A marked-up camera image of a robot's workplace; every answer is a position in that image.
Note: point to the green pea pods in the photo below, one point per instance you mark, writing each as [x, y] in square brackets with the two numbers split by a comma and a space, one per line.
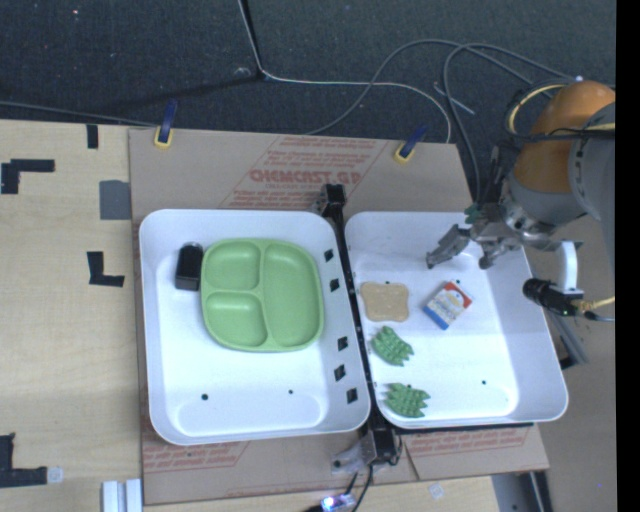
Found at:
[406, 399]
[391, 346]

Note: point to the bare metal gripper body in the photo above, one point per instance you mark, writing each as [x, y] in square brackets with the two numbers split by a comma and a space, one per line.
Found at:
[510, 229]

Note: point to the green divided plate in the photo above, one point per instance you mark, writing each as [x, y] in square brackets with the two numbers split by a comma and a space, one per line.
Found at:
[262, 295]

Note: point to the tan toast slice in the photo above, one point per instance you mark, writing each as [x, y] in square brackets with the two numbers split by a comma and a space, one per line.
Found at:
[384, 301]

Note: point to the black can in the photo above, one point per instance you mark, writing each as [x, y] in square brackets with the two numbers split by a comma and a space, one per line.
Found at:
[188, 267]

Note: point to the white plastic tray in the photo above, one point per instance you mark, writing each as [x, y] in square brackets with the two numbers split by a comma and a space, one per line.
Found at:
[475, 365]
[250, 390]

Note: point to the blue and red carton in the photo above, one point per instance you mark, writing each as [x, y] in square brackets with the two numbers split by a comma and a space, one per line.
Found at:
[446, 304]

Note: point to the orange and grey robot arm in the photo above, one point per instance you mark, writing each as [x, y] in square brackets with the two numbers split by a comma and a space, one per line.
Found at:
[555, 150]

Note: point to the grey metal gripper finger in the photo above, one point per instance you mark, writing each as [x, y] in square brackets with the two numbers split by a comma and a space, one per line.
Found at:
[444, 249]
[489, 259]

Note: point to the brown cardboard board red print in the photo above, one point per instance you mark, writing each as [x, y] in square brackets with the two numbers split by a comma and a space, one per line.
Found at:
[210, 165]

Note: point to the black cylinder on white bracket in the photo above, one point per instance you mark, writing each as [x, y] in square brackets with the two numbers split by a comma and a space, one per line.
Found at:
[559, 287]

